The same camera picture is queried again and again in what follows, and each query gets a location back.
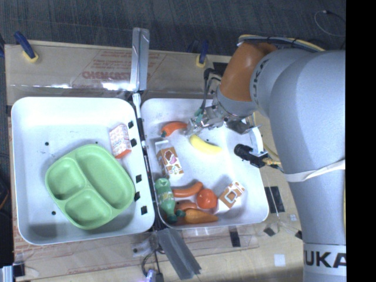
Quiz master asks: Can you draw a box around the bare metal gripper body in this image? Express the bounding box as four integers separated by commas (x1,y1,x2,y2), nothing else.
197,105,236,130

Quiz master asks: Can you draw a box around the orange pepper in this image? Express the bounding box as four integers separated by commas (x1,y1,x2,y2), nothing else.
160,121,189,138

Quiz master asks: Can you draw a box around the yellow banana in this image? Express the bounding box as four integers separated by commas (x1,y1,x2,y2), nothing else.
189,134,223,156

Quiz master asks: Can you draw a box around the white plastic tray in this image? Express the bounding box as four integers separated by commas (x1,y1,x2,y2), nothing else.
140,98,270,230
11,96,156,246

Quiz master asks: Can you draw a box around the brown and white carton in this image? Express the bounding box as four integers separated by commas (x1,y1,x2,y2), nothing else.
155,139,185,179

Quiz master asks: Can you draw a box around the thin black and white rod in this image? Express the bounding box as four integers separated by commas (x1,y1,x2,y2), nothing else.
132,92,158,232

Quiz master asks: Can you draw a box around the long orange sausage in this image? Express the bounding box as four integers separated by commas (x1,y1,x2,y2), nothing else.
172,181,204,199

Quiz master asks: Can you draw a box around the red tomato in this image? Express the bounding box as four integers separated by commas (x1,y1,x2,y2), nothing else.
196,188,219,210

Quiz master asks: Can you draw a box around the orange and white packet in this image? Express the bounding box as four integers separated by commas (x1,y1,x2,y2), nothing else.
109,123,133,159

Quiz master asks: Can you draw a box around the orange and white cube carton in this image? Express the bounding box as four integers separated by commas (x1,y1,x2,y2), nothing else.
217,181,246,211

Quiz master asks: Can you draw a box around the green bottle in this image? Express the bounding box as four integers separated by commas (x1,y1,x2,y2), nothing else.
154,177,179,224

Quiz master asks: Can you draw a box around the short orange sausage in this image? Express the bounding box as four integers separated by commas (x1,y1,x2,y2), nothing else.
174,200,199,213

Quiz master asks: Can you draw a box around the orange carrot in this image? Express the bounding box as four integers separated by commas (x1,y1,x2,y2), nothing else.
175,208,220,226

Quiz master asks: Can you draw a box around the green divided plate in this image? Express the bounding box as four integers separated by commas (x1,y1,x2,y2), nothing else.
44,144,136,231

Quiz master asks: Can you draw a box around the brown cardboard board red print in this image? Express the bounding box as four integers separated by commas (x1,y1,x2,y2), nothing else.
4,39,305,282

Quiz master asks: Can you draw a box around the black cylinder on white bracket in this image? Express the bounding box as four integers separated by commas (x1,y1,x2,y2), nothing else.
234,122,268,169

